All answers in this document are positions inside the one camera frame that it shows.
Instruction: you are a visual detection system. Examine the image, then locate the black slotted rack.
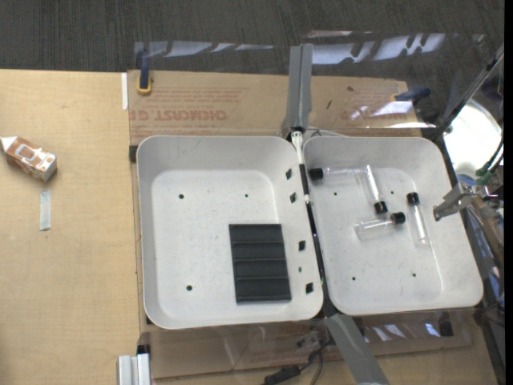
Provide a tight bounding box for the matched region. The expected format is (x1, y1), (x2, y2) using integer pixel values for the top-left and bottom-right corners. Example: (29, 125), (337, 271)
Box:
(228, 222), (293, 305)

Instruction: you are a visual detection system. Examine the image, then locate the clear plastic vial black cap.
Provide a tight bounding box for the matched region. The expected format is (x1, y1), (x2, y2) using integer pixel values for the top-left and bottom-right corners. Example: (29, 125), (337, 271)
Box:
(308, 166), (366, 184)
(353, 210), (407, 242)
(362, 164), (389, 215)
(406, 192), (432, 248)

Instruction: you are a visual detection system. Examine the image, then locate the thin black and white rod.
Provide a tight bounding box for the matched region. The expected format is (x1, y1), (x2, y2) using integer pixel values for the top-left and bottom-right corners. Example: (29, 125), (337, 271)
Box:
(291, 130), (333, 318)

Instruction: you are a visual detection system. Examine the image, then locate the brown and white carton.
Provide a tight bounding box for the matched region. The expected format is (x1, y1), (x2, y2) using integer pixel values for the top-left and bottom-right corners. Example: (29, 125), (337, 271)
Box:
(0, 135), (58, 183)

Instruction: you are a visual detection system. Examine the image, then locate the white plastic tray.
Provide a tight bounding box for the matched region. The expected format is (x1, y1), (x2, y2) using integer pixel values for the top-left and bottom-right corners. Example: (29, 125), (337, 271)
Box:
(135, 134), (325, 330)
(302, 136), (484, 317)

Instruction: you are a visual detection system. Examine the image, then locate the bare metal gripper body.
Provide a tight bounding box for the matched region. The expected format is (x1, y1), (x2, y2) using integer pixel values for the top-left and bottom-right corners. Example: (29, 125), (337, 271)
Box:
(443, 97), (505, 216)

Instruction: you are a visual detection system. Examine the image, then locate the brown cardboard board red print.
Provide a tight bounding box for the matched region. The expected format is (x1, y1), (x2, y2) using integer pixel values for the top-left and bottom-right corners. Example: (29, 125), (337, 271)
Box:
(127, 69), (474, 379)

